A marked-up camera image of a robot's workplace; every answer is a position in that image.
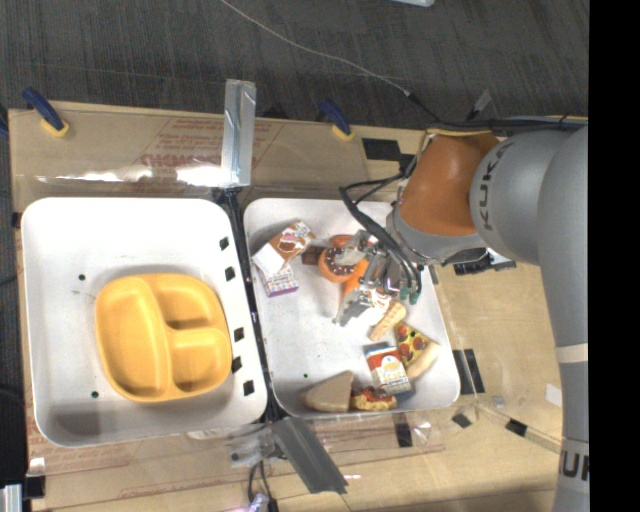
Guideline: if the white plastic tray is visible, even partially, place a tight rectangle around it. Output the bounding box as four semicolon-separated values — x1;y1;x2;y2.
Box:
19;196;269;448
242;197;462;419

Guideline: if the tan bread slice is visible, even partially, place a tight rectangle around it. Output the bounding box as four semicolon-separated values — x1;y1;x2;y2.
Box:
299;370;355;414

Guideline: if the red and white carton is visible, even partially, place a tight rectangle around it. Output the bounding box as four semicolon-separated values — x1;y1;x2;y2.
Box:
363;342;413;397

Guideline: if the pepperoni pizza slice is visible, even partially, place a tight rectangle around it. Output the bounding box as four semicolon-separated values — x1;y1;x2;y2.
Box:
393;321;442;381

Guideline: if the biscuit with red jam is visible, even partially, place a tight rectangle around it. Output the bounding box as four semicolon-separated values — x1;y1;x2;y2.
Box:
349;385;398;413

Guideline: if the yellow divided plate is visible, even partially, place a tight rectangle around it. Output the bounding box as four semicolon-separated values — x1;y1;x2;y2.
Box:
94;272;234;404

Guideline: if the white and purple carton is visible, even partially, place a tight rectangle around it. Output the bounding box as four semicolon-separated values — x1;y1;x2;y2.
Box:
256;262;301;299

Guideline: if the brown and white carton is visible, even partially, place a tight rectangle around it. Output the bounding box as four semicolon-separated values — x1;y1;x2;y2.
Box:
251;220;318;275

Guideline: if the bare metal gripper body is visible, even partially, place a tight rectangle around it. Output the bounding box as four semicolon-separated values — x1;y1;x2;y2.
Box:
355;230;420;300

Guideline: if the chocolate frosted doughnut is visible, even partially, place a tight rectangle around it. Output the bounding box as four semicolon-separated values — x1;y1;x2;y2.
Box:
317;245;370;285

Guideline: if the tan waffle cone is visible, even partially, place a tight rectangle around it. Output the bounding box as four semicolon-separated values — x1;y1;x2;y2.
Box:
368;300;408;343

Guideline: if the black cylinder on white bracket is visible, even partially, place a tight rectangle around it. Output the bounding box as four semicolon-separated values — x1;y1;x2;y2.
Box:
452;248;517;277

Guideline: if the orange carrot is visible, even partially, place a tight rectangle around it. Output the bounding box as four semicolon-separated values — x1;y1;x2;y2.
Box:
341;257;372;297

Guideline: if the brown cardboard board, red print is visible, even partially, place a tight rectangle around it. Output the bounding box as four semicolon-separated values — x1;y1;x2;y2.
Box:
7;99;590;512

